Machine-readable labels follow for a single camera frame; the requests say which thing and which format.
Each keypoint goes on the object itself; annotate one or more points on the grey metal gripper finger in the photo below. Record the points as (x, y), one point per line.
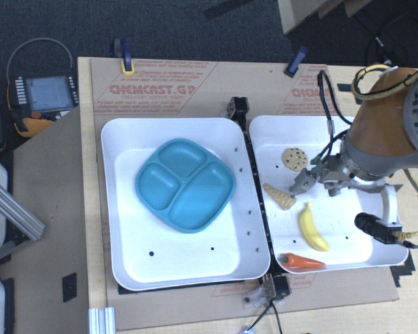
(303, 176)
(298, 185)

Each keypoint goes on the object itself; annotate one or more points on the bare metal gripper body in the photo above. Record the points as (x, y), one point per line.
(337, 172)

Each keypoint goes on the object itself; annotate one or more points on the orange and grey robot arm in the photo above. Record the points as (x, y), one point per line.
(382, 124)

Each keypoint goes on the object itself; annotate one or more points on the tan chocolate chip biscuit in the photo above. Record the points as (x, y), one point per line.
(293, 158)

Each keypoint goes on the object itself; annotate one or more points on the tan ice cream cone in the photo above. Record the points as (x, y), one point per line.
(281, 196)

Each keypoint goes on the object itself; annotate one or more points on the thin black rod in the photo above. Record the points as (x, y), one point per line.
(259, 190)

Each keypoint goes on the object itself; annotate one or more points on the yellow banana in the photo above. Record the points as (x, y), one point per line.
(311, 229)

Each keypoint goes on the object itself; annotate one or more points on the white plastic tray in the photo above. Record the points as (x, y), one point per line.
(334, 235)
(181, 204)

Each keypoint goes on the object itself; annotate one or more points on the orange carrot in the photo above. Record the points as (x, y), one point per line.
(302, 261)

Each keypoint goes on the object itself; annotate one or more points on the blue divided plate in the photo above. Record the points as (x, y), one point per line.
(185, 185)

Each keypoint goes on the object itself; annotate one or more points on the brown cardboard board red print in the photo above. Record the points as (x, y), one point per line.
(201, 89)

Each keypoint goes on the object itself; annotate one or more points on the black cylinder on white bracket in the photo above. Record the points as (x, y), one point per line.
(379, 223)

